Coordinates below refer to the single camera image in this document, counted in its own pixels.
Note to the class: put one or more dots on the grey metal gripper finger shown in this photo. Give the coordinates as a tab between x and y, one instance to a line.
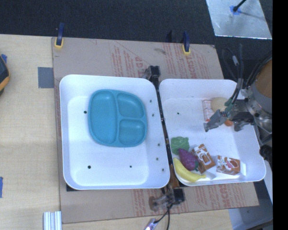
240	126
215	121

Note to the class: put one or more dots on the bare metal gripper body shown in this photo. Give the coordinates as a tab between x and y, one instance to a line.
242	112

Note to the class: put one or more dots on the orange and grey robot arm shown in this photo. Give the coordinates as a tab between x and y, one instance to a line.
266	90

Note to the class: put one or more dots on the orange carrot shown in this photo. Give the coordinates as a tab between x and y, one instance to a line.
228	123

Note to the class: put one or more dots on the red and white packet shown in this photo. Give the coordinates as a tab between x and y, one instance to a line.
207	109

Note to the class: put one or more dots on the beige bread roll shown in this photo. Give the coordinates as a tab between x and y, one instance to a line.
218	103

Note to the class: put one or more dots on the white plastic tray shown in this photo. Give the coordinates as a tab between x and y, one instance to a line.
110	166
230	142

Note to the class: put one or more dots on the green lettuce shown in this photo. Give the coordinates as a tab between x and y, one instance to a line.
178	143

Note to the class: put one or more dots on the purple grapes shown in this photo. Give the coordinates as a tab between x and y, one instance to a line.
187	159

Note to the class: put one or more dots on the thin black rod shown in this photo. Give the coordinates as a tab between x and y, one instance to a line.
162	118

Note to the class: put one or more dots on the yellow banana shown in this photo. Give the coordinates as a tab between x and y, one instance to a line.
184	172

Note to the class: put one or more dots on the blue divided plate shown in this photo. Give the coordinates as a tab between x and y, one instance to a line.
103	118

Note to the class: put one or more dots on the brown cardboard board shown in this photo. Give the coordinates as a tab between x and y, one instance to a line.
91	56

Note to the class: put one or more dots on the black cylinder on white bracket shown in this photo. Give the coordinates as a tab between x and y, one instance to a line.
266	151

